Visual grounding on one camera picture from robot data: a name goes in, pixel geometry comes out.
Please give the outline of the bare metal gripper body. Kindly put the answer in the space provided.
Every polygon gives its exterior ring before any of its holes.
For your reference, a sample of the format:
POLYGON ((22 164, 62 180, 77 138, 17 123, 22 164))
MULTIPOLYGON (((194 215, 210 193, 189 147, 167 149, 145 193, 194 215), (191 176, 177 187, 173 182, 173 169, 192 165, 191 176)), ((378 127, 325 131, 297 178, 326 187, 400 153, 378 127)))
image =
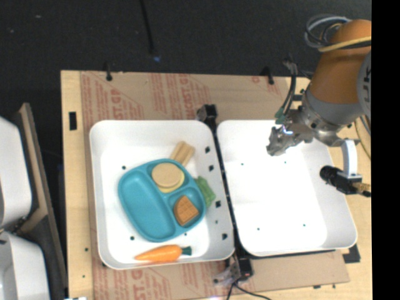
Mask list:
POLYGON ((340 125, 327 122, 321 115, 303 104, 297 109, 290 109, 285 115, 282 133, 299 134, 301 142, 304 143, 311 143, 316 139, 327 146, 340 146, 344 142, 344 139, 338 136, 342 128, 340 125))

